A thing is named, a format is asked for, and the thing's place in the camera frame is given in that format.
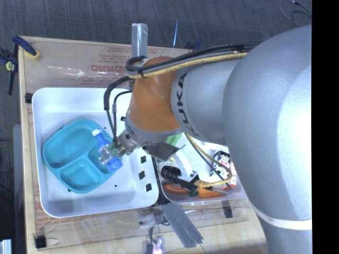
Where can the white plastic tray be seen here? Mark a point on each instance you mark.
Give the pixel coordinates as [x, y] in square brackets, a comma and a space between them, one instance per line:
[204, 165]
[124, 192]

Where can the blue divided plate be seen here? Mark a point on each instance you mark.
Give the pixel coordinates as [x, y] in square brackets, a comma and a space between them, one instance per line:
[71, 152]

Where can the light green packet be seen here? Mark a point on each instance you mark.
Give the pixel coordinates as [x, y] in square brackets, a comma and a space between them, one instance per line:
[173, 139]

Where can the brown cardboard board red print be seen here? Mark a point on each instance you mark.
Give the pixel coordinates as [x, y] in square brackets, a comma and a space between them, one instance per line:
[63, 62]

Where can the black white red printed carton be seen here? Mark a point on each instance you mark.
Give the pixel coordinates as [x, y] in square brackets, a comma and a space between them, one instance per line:
[223, 161]

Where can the blue clear plastic bottle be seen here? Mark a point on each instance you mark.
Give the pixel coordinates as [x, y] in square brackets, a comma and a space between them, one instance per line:
[99, 141]

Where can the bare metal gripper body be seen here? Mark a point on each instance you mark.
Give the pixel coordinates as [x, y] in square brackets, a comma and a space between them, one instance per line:
[128, 143]

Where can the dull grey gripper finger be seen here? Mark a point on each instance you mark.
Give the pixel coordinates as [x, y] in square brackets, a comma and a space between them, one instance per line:
[117, 151]
[105, 158]

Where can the red sausage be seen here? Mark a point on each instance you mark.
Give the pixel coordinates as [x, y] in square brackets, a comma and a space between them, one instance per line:
[172, 189]

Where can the orange carrot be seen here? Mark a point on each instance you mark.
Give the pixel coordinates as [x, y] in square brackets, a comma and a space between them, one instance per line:
[209, 193]

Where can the black cylinder on white bracket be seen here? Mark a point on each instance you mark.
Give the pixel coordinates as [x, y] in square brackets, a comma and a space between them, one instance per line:
[174, 174]

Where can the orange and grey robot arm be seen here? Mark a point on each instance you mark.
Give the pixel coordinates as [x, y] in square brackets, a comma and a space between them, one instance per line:
[238, 110]

